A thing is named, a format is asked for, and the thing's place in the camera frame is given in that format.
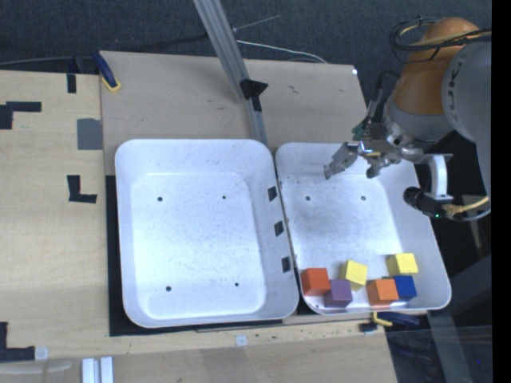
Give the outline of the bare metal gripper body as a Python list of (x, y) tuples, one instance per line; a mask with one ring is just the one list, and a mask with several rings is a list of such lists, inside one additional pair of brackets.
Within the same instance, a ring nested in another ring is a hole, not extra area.
[(357, 153), (371, 163), (396, 164), (400, 160), (416, 162), (425, 151), (425, 142), (399, 128), (366, 126), (357, 132)]

